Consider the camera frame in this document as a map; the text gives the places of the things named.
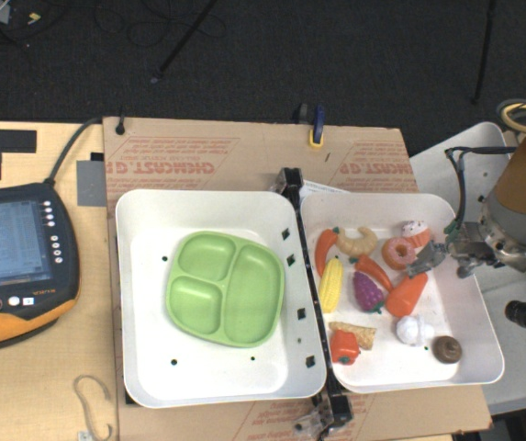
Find black cylinder on white bracket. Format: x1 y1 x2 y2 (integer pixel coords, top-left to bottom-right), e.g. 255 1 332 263
504 299 526 331

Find brown cardboard board, red print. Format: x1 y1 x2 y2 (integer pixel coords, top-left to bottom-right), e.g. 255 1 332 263
101 116 494 441

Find green divided plate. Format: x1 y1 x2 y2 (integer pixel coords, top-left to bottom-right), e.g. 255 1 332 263
164 230 287 350

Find purple grapes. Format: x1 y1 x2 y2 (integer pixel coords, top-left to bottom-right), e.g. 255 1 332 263
352 270 386 315

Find yellow corn cob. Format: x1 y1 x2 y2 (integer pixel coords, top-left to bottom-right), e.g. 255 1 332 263
318 256 345 314

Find large orange carrot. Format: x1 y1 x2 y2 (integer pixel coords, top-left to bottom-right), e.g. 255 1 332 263
385 270 430 319

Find small orange carrot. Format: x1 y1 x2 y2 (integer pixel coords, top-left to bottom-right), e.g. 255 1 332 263
348 254 395 294

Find beige croissant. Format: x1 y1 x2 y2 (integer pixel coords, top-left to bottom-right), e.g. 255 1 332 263
335 225 379 258

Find white garlic bulb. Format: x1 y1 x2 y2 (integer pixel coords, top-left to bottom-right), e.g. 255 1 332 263
395 313 436 348

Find white and orange cupcake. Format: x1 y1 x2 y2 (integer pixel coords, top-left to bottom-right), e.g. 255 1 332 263
400 220 433 250

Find white plastic tray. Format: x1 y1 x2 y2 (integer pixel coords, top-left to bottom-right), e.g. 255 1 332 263
115 188 329 410
299 192 506 395

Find pink doughnut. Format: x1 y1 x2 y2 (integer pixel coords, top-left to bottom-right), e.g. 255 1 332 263
380 236 418 272

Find curved orange chili pepper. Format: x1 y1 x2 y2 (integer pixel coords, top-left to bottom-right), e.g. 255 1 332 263
314 226 341 279

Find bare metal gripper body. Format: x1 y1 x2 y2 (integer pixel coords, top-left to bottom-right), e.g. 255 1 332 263
444 221 526 274

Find white paper sheet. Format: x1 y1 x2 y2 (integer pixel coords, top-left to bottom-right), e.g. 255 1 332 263
302 178 352 197

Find tan waffle cone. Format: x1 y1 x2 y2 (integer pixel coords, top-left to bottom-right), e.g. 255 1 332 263
327 321 378 352

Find brown round chocolate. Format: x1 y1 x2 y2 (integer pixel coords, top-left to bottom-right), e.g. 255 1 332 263
431 334 464 366

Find red bell pepper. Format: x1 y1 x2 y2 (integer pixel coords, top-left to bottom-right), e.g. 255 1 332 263
329 329 362 367

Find thin black rod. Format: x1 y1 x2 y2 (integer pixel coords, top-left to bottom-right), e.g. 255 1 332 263
288 186 342 403

